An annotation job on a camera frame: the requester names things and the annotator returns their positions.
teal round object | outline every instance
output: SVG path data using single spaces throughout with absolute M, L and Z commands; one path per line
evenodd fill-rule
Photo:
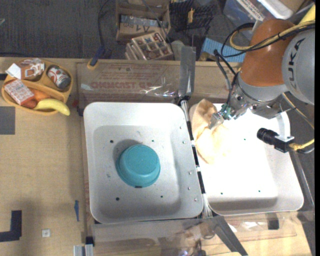
M 116 171 L 129 186 L 145 188 L 158 179 L 160 160 L 151 147 L 137 144 L 121 153 L 116 161 Z

soda can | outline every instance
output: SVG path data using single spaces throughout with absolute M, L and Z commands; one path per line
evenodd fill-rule
M 47 75 L 60 89 L 66 88 L 71 82 L 71 78 L 67 75 L 67 73 L 58 66 L 50 67 Z

beige cloth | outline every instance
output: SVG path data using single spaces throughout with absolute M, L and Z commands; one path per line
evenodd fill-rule
M 223 124 L 210 130 L 208 125 L 217 108 L 208 100 L 201 100 L 195 107 L 191 118 L 191 127 L 197 152 L 208 164 L 225 158 L 231 151 L 232 139 L 229 129 Z

snack package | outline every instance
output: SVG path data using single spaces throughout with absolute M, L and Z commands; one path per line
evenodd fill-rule
M 39 58 L 26 58 L 13 63 L 5 72 L 17 79 L 33 80 L 45 71 L 45 63 Z
M 4 85 L 4 90 L 19 105 L 23 105 L 35 97 L 35 94 L 27 86 L 25 86 L 21 80 L 18 79 Z

yellow banana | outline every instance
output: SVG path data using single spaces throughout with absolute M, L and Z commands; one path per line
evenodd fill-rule
M 55 98 L 42 99 L 34 107 L 34 110 L 47 110 L 47 109 L 57 110 L 66 116 L 70 115 L 70 109 L 68 108 L 68 106 L 64 104 L 62 101 Z

